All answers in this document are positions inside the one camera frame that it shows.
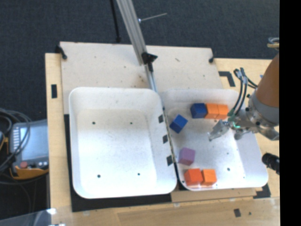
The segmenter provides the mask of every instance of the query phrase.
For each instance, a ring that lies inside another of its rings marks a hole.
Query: wooden table
[[[60,54],[46,54],[47,111],[49,128],[50,203],[56,208],[53,223],[66,225],[280,225],[279,175],[268,169],[271,197],[254,199],[262,188],[194,192],[172,192],[172,203],[92,210],[71,211],[65,127],[63,120],[62,69]],[[248,77],[258,83],[270,60],[223,59],[214,60],[218,71],[231,72],[243,67]],[[221,77],[225,89],[231,87],[227,77]],[[56,85],[57,96],[52,98],[51,85]],[[262,154],[279,156],[279,142],[271,142],[256,135]]]

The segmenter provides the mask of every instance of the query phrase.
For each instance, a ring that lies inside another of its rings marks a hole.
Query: black clip
[[[63,59],[67,59],[68,57],[65,55],[64,50],[62,49],[62,47],[60,45],[57,45],[55,48],[55,52],[58,54],[62,54],[62,58]]]
[[[142,53],[143,62],[145,65],[148,65],[150,72],[154,72],[152,62],[154,62],[157,58],[158,58],[158,56],[156,56],[156,55],[148,54],[146,52]]]

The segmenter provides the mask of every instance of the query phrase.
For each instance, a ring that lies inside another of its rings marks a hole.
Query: black pole
[[[119,29],[118,29],[118,23],[117,23],[117,17],[116,17],[116,11],[115,11],[115,6],[114,6],[114,1],[110,0],[110,4],[111,4],[111,9],[112,9],[112,14],[113,14],[113,18],[114,18],[114,24],[115,24],[115,30],[116,30],[116,42],[120,43],[121,41],[121,36],[119,34]]]

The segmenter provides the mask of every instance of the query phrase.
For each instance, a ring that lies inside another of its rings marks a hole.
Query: brown cylinder
[[[279,108],[279,53],[265,71],[256,90],[256,97],[264,105]]]

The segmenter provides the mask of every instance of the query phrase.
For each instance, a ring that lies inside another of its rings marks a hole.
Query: black floor
[[[216,57],[272,59],[280,0],[133,0],[147,45],[210,47]],[[129,38],[117,8],[122,43]],[[0,108],[46,118],[44,54],[60,41],[115,43],[109,0],[0,0]],[[26,185],[34,210],[47,208],[46,179]],[[0,185],[0,218],[28,212],[19,186]]]

